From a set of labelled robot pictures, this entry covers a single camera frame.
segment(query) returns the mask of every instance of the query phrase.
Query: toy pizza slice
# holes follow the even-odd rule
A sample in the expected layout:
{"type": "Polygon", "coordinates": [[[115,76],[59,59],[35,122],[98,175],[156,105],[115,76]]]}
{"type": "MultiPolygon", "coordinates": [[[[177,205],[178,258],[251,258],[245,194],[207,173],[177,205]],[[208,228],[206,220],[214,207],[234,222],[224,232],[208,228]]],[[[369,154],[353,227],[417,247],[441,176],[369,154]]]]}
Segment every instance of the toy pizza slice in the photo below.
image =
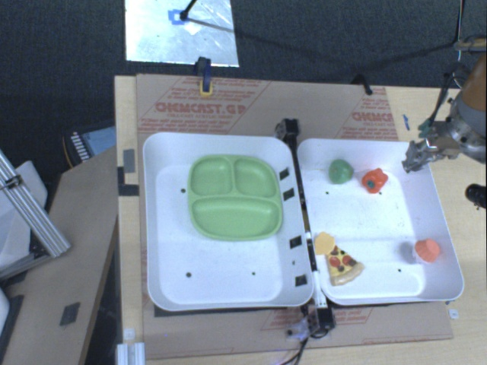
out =
{"type": "Polygon", "coordinates": [[[332,285],[346,284],[364,270],[364,265],[355,261],[345,250],[341,250],[328,233],[319,233],[314,245],[316,253],[325,256],[332,285]]]}

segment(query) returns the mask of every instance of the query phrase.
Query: green divided plate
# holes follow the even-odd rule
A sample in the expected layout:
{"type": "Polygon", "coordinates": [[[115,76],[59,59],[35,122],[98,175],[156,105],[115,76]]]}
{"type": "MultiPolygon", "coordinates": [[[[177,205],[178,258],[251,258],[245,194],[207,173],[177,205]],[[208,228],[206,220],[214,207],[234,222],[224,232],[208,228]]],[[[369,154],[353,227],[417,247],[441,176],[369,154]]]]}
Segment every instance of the green divided plate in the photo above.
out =
{"type": "Polygon", "coordinates": [[[282,224],[282,203],[274,170],[238,155],[209,155],[189,171],[193,226],[218,240],[261,240],[282,224]]]}

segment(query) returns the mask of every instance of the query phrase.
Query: metal plate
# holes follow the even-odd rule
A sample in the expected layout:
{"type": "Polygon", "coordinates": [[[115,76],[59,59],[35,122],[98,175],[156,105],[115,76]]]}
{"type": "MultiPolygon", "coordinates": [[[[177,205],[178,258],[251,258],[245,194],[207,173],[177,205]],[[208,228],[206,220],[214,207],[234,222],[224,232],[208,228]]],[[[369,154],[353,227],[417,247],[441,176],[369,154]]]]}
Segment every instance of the metal plate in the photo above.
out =
{"type": "Polygon", "coordinates": [[[125,0],[127,60],[238,67],[230,0],[198,0],[182,22],[190,1],[125,0]]]}

